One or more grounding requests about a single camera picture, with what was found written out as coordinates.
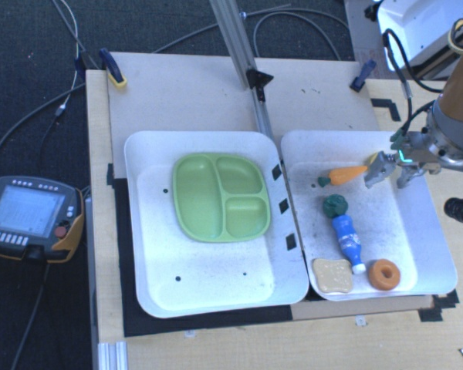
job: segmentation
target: black floor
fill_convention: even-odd
[[[154,52],[215,23],[208,0],[64,1],[76,17],[83,47],[98,66],[101,48]],[[329,17],[346,22],[343,0],[237,1],[247,13],[283,5],[318,12],[296,12],[304,17],[299,18],[289,11],[267,18],[257,30],[260,56],[334,60],[337,54],[342,60],[353,60],[348,30]],[[63,11],[70,20],[69,13]],[[264,15],[250,15],[245,20],[251,44],[254,27],[262,18]],[[217,29],[162,52],[228,54]],[[70,88],[75,53],[74,39],[50,0],[0,0],[0,141],[24,116]],[[66,111],[57,120],[55,111],[61,102],[42,109],[14,130],[0,148],[0,176],[40,176],[80,189],[88,186],[85,101],[81,89],[72,94]],[[12,366],[42,285],[43,271],[42,264],[0,257],[0,370]],[[84,241],[71,261],[49,269],[17,368],[89,369],[90,349]]]

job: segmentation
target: bottle cap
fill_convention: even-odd
[[[355,264],[352,266],[352,271],[354,274],[362,274],[362,273],[365,273],[367,269],[365,268],[365,264],[363,263],[359,263],[359,264]]]

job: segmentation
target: brown donut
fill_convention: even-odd
[[[390,291],[400,283],[400,269],[388,259],[376,261],[369,269],[369,281],[381,291]]]

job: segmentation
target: toy carrot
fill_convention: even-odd
[[[366,170],[367,166],[339,167],[337,169],[332,169],[327,177],[319,177],[317,182],[321,187],[324,187],[328,183],[331,185],[342,185],[353,178],[358,177]]]

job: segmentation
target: green light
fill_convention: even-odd
[[[400,160],[401,160],[403,163],[413,163],[413,160],[412,160],[412,159],[405,159],[405,158],[404,158],[404,154],[403,154],[403,151],[402,151],[402,150],[398,150],[398,153],[400,154]]]

